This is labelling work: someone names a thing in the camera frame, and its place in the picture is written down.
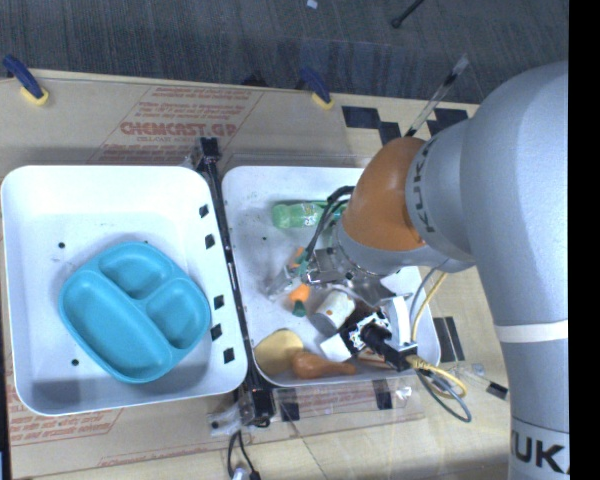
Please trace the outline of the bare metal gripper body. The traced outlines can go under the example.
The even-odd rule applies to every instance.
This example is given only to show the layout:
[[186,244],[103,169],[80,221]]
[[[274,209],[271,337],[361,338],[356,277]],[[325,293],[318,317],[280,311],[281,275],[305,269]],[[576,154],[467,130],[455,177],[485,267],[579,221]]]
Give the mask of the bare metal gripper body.
[[345,288],[362,295],[382,287],[381,277],[352,262],[340,248],[315,249],[307,262],[303,280],[309,285]]

